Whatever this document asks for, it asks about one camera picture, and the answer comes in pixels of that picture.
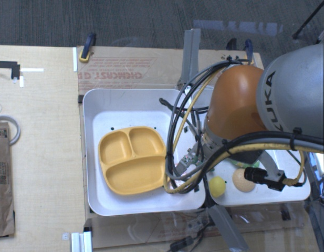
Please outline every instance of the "yellow lemon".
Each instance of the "yellow lemon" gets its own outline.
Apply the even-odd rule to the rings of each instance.
[[[217,198],[225,193],[226,183],[220,176],[215,176],[208,182],[208,188],[211,195]]]

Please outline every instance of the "brown package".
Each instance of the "brown package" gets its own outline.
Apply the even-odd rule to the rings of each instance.
[[[8,122],[0,122],[0,237],[15,230]]]

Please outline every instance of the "dark gray carpet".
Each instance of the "dark gray carpet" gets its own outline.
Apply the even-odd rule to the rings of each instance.
[[[247,38],[264,65],[314,44],[324,29],[322,0],[0,0],[0,45],[183,48],[184,31],[202,29],[201,49],[225,49]]]

